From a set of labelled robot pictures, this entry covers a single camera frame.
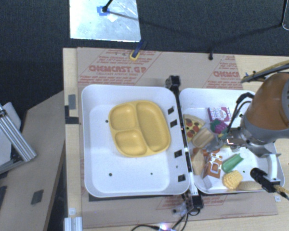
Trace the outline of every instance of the pizza slice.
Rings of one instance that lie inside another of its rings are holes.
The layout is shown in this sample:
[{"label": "pizza slice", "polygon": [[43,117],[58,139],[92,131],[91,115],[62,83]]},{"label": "pizza slice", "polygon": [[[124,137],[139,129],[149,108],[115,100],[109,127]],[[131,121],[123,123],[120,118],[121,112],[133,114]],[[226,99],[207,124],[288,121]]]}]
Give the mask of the pizza slice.
[{"label": "pizza slice", "polygon": [[183,115],[183,119],[187,142],[190,142],[192,138],[194,138],[194,136],[198,133],[198,131],[203,127],[205,122],[193,115]]}]

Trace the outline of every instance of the metal plate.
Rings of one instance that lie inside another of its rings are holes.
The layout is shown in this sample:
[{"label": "metal plate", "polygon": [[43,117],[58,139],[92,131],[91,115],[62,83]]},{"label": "metal plate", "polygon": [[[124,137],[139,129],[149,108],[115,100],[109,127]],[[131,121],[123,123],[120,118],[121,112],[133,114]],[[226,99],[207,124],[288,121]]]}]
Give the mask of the metal plate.
[{"label": "metal plate", "polygon": [[139,42],[141,39],[136,0],[69,0],[70,37]]}]

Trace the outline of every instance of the yellow plate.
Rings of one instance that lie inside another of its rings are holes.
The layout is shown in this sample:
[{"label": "yellow plate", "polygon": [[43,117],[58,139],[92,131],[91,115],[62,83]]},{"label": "yellow plate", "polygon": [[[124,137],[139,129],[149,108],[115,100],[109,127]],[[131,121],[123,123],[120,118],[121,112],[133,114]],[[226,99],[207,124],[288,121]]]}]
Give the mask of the yellow plate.
[{"label": "yellow plate", "polygon": [[141,157],[165,151],[171,141],[160,107],[150,101],[122,103],[109,112],[112,138],[119,152]]}]

